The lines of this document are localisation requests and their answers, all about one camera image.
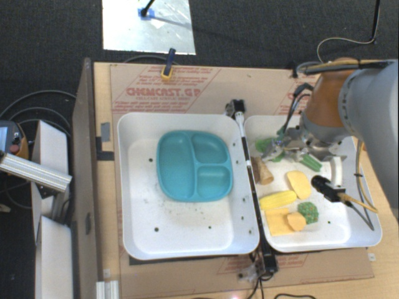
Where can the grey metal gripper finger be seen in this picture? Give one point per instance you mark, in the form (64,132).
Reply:
(280,143)
(270,154)

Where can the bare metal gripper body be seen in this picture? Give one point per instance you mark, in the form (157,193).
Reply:
(296,143)

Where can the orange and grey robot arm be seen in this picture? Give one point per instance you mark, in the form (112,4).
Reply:
(368,104)

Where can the green lettuce leaf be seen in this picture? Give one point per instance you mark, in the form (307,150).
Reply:
(262,144)

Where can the brown cone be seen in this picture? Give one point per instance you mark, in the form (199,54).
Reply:
(262,171)

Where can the thin black and white rod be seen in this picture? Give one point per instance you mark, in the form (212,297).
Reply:
(248,160)

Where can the green ridged pickle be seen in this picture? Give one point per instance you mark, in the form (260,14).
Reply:
(312,163)

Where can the yellow oval chip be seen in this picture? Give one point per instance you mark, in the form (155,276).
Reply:
(299,184)

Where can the yellow corn cob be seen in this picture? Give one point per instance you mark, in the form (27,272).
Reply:
(277,200)

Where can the green broccoli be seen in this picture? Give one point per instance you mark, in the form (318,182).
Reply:
(308,212)

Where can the yellow cheese slice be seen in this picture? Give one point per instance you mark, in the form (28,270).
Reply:
(276,224)

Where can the orange round slice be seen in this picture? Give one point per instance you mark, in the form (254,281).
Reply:
(296,222)

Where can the blue divided plate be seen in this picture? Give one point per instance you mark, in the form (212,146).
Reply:
(177,167)

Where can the white plastic tray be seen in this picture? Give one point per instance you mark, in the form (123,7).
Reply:
(146,216)
(336,229)

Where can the brown cardboard board red print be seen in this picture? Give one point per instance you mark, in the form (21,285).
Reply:
(187,86)

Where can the black cylinder on white bracket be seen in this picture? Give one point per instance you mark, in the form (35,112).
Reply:
(327,187)

